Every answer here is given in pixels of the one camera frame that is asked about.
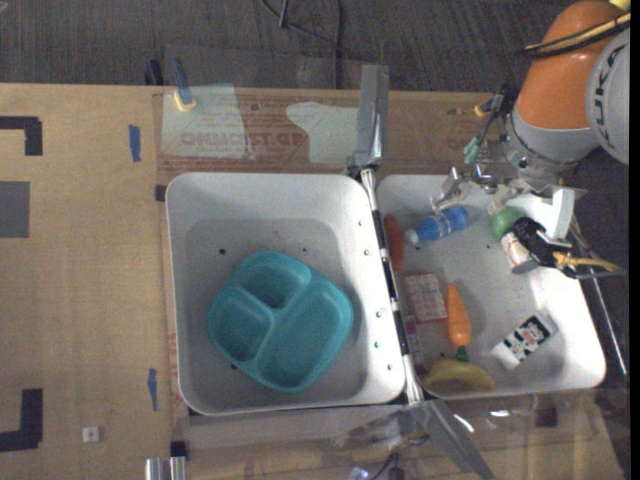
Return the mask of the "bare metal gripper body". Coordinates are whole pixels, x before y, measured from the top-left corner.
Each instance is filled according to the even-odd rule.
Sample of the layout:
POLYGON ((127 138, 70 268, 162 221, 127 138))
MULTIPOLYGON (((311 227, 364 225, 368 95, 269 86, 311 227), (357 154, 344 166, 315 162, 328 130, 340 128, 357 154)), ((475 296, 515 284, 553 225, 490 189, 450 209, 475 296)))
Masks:
POLYGON ((509 137, 484 141, 472 162, 471 178, 486 186, 531 186, 529 154, 509 137))

